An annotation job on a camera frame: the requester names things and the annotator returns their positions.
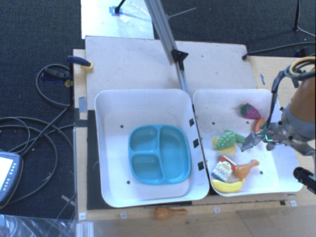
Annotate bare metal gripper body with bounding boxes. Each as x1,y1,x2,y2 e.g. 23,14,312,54
255,121,298,152

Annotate orange sausage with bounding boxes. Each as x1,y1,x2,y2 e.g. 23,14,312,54
254,117,266,133

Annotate yellow round slice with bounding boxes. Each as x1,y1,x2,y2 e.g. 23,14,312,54
211,136,237,156

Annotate green grapes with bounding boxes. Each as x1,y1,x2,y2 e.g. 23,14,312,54
214,130,246,151

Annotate orange chicken drumstick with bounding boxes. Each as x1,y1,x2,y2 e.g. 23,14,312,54
154,206,188,221
234,159,260,179

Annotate purple grapes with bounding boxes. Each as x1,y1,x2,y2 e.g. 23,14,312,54
240,103,261,120

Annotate red and white carton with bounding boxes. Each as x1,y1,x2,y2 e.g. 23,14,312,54
211,155,237,183

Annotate white plastic tray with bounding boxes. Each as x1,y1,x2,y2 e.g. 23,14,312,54
193,88,304,198
94,88,211,208

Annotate yellow banana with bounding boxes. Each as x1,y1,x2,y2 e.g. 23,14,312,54
211,178,246,194

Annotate thin black rod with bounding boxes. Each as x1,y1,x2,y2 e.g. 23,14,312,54
191,99,211,184

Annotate blue divided plate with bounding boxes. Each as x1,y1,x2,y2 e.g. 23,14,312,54
127,124,192,186

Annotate pale wood board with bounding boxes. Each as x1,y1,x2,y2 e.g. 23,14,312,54
73,48,316,222

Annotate black cylinder on white bracket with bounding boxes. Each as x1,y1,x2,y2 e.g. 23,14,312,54
288,141,316,195

